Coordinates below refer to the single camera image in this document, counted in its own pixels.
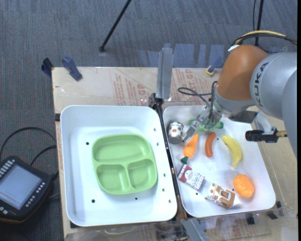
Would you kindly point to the green divided plate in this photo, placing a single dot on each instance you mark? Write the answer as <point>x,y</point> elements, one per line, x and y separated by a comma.
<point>120,157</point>

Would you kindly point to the brown cardboard board red print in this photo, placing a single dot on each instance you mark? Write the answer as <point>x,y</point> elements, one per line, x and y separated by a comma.
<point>95,87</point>

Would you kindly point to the yellow banana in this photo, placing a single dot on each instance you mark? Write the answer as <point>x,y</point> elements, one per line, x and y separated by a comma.
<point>234,148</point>

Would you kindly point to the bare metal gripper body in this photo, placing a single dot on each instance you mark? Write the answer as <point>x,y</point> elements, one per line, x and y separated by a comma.
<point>207,116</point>

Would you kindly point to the white plastic tray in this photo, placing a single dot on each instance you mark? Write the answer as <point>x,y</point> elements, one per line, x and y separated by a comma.
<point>80,139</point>
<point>220,174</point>

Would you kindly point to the orange mandarin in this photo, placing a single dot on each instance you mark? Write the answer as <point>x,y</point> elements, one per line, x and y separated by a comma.
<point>243,186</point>

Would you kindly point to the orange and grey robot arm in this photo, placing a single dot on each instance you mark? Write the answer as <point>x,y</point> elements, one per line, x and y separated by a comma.
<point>273,84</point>

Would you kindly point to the white can with fruit print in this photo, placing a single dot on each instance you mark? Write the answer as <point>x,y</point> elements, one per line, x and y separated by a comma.
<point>175,132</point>

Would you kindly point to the orange carrot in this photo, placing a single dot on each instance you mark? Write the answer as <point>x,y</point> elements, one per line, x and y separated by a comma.
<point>191,147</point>

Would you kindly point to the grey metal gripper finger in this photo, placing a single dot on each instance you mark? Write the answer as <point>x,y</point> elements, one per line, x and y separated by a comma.
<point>190,133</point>

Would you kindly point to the red and white carton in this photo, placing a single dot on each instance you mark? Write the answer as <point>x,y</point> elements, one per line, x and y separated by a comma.
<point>190,177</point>

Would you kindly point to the black cylinder on white bracket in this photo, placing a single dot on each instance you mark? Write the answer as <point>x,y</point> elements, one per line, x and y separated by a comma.
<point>258,135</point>

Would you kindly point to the black tripod leg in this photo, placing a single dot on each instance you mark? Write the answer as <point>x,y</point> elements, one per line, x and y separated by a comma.
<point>118,20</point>
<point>260,16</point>

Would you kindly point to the orange sausage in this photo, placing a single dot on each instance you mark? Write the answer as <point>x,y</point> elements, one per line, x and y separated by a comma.
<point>210,144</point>

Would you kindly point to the brown and white carton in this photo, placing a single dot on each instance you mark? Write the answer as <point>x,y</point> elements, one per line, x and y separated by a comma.
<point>222,195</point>

